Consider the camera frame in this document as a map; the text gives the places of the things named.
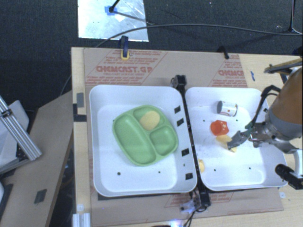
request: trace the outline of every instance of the yellow object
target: yellow object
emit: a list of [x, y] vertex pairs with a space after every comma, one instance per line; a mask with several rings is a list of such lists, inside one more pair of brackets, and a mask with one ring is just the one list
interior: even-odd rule
[[204, 166], [203, 160], [198, 159], [198, 163], [199, 163], [200, 173], [203, 173], [204, 170], [205, 170], [205, 166]]
[[129, 59], [129, 51], [127, 52], [127, 56], [126, 57], [123, 57], [123, 50], [121, 51], [121, 59], [123, 61], [127, 61]]
[[[229, 137], [228, 135], [224, 134], [224, 135], [217, 136], [216, 140], [219, 141], [220, 143], [222, 143], [223, 146], [224, 146], [224, 148], [228, 149], [227, 142], [231, 142], [232, 138]], [[237, 151], [237, 147], [231, 148], [231, 151], [232, 152], [236, 152]]]
[[156, 111], [148, 111], [142, 116], [139, 123], [147, 131], [151, 131], [157, 127], [160, 122], [160, 115]]

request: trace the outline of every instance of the wire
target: wire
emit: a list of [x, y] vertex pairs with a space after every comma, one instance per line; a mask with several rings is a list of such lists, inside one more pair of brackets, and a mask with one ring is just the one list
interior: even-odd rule
[[189, 192], [188, 194], [189, 194], [189, 196], [190, 196], [190, 199], [193, 199], [194, 191], [191, 191], [191, 192]]
[[203, 213], [204, 211], [206, 211], [206, 209], [207, 209], [207, 207], [205, 207], [205, 209], [202, 209], [202, 210], [197, 209], [196, 211], [197, 211], [198, 213]]
[[261, 30], [255, 30], [255, 29], [247, 29], [247, 28], [240, 28], [240, 27], [234, 27], [234, 26], [227, 26], [227, 25], [212, 25], [212, 24], [164, 24], [164, 25], [150, 25], [150, 26], [144, 26], [139, 28], [133, 28], [126, 31], [123, 31], [121, 33], [118, 33], [116, 35], [111, 36], [110, 38], [106, 39], [105, 41], [102, 41], [101, 43], [97, 44], [95, 47], [99, 47], [106, 43], [107, 41], [110, 41], [113, 38], [116, 38], [120, 35], [124, 35], [133, 31], [142, 30], [142, 29], [150, 29], [150, 28], [162, 28], [162, 27], [179, 27], [179, 26], [201, 26], [201, 27], [218, 27], [218, 28], [229, 28], [229, 29], [237, 29], [237, 30], [243, 30], [243, 31], [249, 31], [254, 33], [261, 33], [261, 34], [268, 34], [268, 35], [280, 35], [280, 36], [302, 36], [302, 34], [283, 34], [283, 33], [274, 33], [274, 32], [267, 32], [267, 31], [261, 31]]
[[292, 32], [296, 32], [296, 33], [298, 33], [298, 34], [302, 35], [302, 33], [301, 33], [301, 32], [296, 31], [294, 28], [292, 28]]
[[61, 93], [60, 93], [59, 96], [62, 96], [62, 94], [63, 94], [63, 92], [64, 92], [64, 90], [65, 90], [68, 82], [70, 81], [70, 79], [71, 79], [71, 75], [67, 78], [67, 80], [66, 80], [66, 82], [65, 82], [65, 84], [64, 84], [64, 86], [63, 86], [63, 88], [62, 88]]
[[277, 93], [268, 93], [268, 94], [266, 95], [266, 97], [269, 96], [269, 95], [278, 96]]
[[185, 224], [183, 225], [183, 227], [190, 227], [191, 225], [191, 221], [193, 220], [193, 216], [195, 214], [196, 211], [194, 211], [191, 216], [188, 218], [188, 220], [185, 222]]

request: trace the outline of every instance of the yellow clip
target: yellow clip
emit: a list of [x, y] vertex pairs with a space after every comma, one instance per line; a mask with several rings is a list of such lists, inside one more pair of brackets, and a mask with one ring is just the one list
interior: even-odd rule
[[123, 61], [127, 61], [129, 59], [129, 51], [127, 51], [127, 56], [126, 57], [123, 57], [123, 50], [121, 51], [121, 59]]

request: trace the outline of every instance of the black floor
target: black floor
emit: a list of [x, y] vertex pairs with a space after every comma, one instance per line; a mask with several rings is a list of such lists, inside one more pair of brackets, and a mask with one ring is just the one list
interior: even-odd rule
[[[204, 23], [269, 32], [289, 28], [292, 0], [144, 0], [150, 22]], [[303, 0], [296, 0], [294, 28], [303, 30]], [[71, 47], [94, 47], [100, 40], [79, 39], [77, 0], [0, 0], [0, 95], [20, 100], [30, 112], [57, 98], [71, 74]], [[149, 30], [149, 42], [130, 48], [290, 55], [301, 36], [257, 34], [215, 27]], [[117, 47], [110, 41], [104, 47]], [[65, 92], [71, 89], [68, 83]]]

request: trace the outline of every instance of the black cable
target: black cable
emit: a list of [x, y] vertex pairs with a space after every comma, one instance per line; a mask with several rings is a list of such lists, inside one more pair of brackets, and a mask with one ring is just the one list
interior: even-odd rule
[[189, 194], [189, 196], [190, 196], [190, 199], [193, 199], [194, 191], [191, 191], [191, 192], [189, 192], [188, 194]]
[[207, 209], [207, 207], [205, 207], [205, 209], [202, 209], [202, 210], [197, 209], [196, 211], [197, 211], [198, 213], [203, 213], [204, 211], [206, 211], [206, 209]]
[[188, 218], [188, 220], [185, 222], [185, 224], [183, 225], [183, 227], [190, 227], [191, 225], [191, 221], [193, 220], [193, 216], [195, 214], [196, 211], [194, 211], [191, 216]]
[[234, 26], [227, 26], [227, 25], [211, 25], [211, 24], [164, 24], [164, 25], [150, 25], [150, 26], [144, 26], [139, 28], [133, 28], [126, 31], [123, 31], [121, 33], [118, 33], [105, 41], [102, 41], [101, 43], [97, 44], [95, 47], [99, 47], [106, 43], [107, 41], [110, 41], [113, 38], [116, 38], [120, 35], [124, 35], [133, 31], [142, 30], [142, 29], [149, 29], [149, 28], [161, 28], [161, 27], [177, 27], [177, 26], [202, 26], [202, 27], [218, 27], [218, 28], [229, 28], [229, 29], [237, 29], [237, 30], [243, 30], [243, 31], [249, 31], [254, 33], [261, 33], [261, 34], [268, 34], [268, 35], [281, 35], [281, 36], [302, 36], [301, 34], [283, 34], [283, 33], [274, 33], [274, 32], [267, 32], [267, 31], [261, 31], [261, 30], [255, 30], [255, 29], [247, 29], [247, 28], [240, 28], [240, 27], [234, 27]]
[[257, 108], [257, 110], [256, 110], [256, 114], [255, 114], [254, 118], [252, 119], [252, 121], [248, 124], [251, 128], [252, 128], [252, 127], [255, 125], [255, 123], [256, 123], [258, 114], [259, 114], [259, 112], [260, 112], [260, 110], [261, 110], [261, 107], [262, 107], [262, 105], [263, 105], [265, 99], [266, 99], [269, 95], [275, 95], [275, 96], [277, 96], [277, 94], [275, 94], [275, 93], [269, 93], [271, 90], [274, 90], [274, 91], [276, 91], [276, 92], [280, 92], [280, 91], [281, 91], [281, 89], [279, 89], [278, 87], [276, 87], [276, 86], [274, 86], [274, 85], [268, 86], [268, 87], [266, 87], [266, 88], [263, 90], [263, 92], [262, 92], [262, 94], [261, 94], [261, 100], [260, 100], [259, 105], [258, 105], [258, 108]]
[[70, 81], [70, 79], [71, 79], [71, 75], [67, 78], [67, 80], [66, 80], [66, 82], [65, 82], [65, 84], [64, 84], [64, 86], [63, 86], [63, 88], [62, 88], [61, 93], [60, 93], [59, 96], [62, 96], [62, 94], [63, 94], [63, 92], [64, 92], [64, 90], [65, 90], [68, 82]]

